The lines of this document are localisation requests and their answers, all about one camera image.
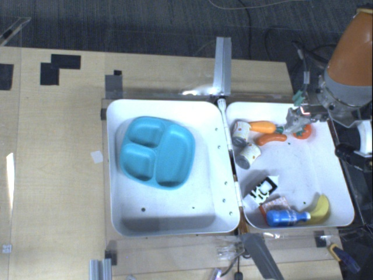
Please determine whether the red packet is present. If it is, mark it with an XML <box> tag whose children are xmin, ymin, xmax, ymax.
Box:
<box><xmin>258</xmin><ymin>196</ymin><xmax>291</xmax><ymax>219</ymax></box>

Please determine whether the yellow banana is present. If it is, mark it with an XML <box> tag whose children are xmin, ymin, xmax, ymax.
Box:
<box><xmin>302</xmin><ymin>193</ymin><xmax>331</xmax><ymax>225</ymax></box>

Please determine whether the orange carrot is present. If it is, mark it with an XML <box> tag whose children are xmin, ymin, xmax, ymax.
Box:
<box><xmin>248</xmin><ymin>121</ymin><xmax>285</xmax><ymax>135</ymax></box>

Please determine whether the orange sausage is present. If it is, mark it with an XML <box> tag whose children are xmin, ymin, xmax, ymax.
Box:
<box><xmin>256</xmin><ymin>132</ymin><xmax>288</xmax><ymax>147</ymax></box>

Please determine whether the orange tomato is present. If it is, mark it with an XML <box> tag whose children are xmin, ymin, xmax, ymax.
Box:
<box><xmin>292</xmin><ymin>123</ymin><xmax>313</xmax><ymax>141</ymax></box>

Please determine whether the blue divided plate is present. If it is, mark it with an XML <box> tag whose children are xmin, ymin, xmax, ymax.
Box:
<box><xmin>119</xmin><ymin>115</ymin><xmax>196</xmax><ymax>191</ymax></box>

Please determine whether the white carton with black print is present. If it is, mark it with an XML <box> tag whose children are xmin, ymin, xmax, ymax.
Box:
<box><xmin>242</xmin><ymin>174</ymin><xmax>280</xmax><ymax>205</ymax></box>

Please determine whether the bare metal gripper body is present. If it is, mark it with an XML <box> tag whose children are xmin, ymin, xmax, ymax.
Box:
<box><xmin>302</xmin><ymin>93</ymin><xmax>364</xmax><ymax>128</ymax></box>

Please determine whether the white plastic tray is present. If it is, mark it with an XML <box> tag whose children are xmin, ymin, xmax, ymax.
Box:
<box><xmin>105</xmin><ymin>99</ymin><xmax>241</xmax><ymax>237</ymax></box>
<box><xmin>226</xmin><ymin>101</ymin><xmax>356</xmax><ymax>231</ymax></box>

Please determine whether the blue bottle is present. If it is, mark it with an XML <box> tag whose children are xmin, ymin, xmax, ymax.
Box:
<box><xmin>265</xmin><ymin>209</ymin><xmax>312</xmax><ymax>228</ymax></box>

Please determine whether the white printed can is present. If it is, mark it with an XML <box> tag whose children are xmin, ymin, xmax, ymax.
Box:
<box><xmin>235</xmin><ymin>142</ymin><xmax>262</xmax><ymax>170</ymax></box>
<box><xmin>231</xmin><ymin>120</ymin><xmax>252</xmax><ymax>147</ymax></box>

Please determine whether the black cylinder on white bracket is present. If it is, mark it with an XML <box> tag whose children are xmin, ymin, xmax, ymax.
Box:
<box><xmin>334</xmin><ymin>120</ymin><xmax>373</xmax><ymax>172</ymax></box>

